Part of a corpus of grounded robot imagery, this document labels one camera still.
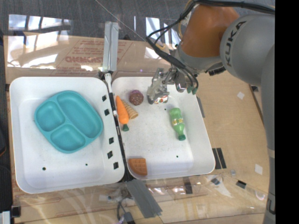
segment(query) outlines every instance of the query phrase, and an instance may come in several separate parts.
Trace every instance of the brown waffle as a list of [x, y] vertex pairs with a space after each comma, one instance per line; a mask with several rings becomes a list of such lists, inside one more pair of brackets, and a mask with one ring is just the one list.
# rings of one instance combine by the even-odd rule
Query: brown waffle
[[128, 164], [131, 170], [140, 176], [146, 176], [148, 174], [148, 170], [146, 168], [146, 160], [143, 158], [140, 159], [129, 159]]

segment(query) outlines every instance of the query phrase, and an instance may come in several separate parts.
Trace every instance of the thin wire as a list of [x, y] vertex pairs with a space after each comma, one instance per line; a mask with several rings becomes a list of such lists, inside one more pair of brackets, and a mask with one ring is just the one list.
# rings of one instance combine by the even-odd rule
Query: thin wire
[[107, 8], [105, 8], [105, 6], [103, 4], [101, 4], [98, 0], [95, 0], [103, 9], [105, 9], [106, 12], [108, 12], [111, 16], [113, 16], [117, 21], [119, 21], [119, 23], [121, 23], [122, 25], [124, 25], [126, 28], [128, 28], [129, 30], [131, 30], [133, 33], [135, 33], [138, 37], [140, 37], [143, 41], [145, 41], [145, 39], [143, 37], [141, 37], [140, 35], [138, 35], [138, 33], [136, 33], [133, 29], [131, 29], [130, 27], [128, 27], [124, 22], [122, 22], [120, 19], [118, 19], [115, 15], [113, 15]]

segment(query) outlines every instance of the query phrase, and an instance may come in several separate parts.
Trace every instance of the white container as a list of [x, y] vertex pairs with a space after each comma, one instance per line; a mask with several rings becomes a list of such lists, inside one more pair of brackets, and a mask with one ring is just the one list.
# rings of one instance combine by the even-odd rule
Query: white container
[[[140, 90], [145, 99], [133, 108], [137, 118], [130, 130], [121, 132], [127, 160], [145, 158], [148, 175], [142, 180], [208, 174], [215, 167], [214, 155], [196, 96], [178, 93], [169, 85], [167, 103], [147, 102], [151, 77], [121, 77], [113, 84], [115, 95], [128, 100], [131, 90]], [[101, 116], [104, 129], [91, 144], [71, 154], [55, 149], [34, 122], [36, 108], [58, 92], [81, 94]], [[120, 143], [108, 90], [104, 82], [90, 77], [21, 77], [10, 85], [14, 162], [18, 186], [27, 193], [116, 183], [125, 173]], [[185, 122], [186, 140], [179, 141], [171, 127], [169, 110], [179, 107]]]
[[[145, 158], [148, 175], [131, 172], [132, 176], [146, 180], [212, 172], [215, 159], [196, 96], [186, 91], [179, 93], [174, 85], [168, 85], [167, 103], [150, 105], [146, 93], [151, 80], [152, 77], [120, 77], [112, 83], [114, 94], [138, 112], [138, 117], [128, 123], [130, 130], [121, 136], [126, 158]], [[140, 105], [129, 102], [132, 90], [143, 94]], [[184, 141], [178, 140], [171, 126], [169, 111], [175, 107], [180, 108], [184, 118]]]
[[[122, 179], [124, 164], [104, 82], [90, 77], [21, 77], [11, 83], [9, 90], [16, 180], [23, 191], [42, 193]], [[34, 122], [36, 108], [65, 90], [80, 93], [104, 123], [103, 132], [95, 141], [72, 154], [56, 150]]]

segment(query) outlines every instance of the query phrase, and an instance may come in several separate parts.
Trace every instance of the gray carpet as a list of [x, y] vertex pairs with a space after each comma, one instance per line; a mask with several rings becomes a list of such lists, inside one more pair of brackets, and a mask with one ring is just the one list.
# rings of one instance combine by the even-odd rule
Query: gray carpet
[[[33, 15], [73, 20], [71, 33], [79, 36], [103, 37], [103, 24], [117, 21], [121, 27], [119, 38], [129, 36], [142, 41], [146, 36], [145, 17], [160, 18], [161, 22], [175, 21], [188, 0], [0, 0], [0, 30], [10, 35], [10, 14]], [[230, 0], [275, 5], [275, 0]], [[251, 13], [237, 8], [240, 15]], [[6, 82], [3, 46], [0, 46], [0, 128], [8, 143], [6, 112]], [[0, 157], [0, 212], [11, 206], [9, 149]]]

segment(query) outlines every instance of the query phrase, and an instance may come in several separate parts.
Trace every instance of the toy bottle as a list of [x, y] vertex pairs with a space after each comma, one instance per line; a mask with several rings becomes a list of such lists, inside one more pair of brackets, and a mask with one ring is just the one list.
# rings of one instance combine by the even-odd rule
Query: toy bottle
[[178, 140], [183, 141], [186, 139], [184, 135], [185, 124], [179, 108], [173, 108], [169, 111], [171, 116], [171, 123], [173, 129], [178, 133]]

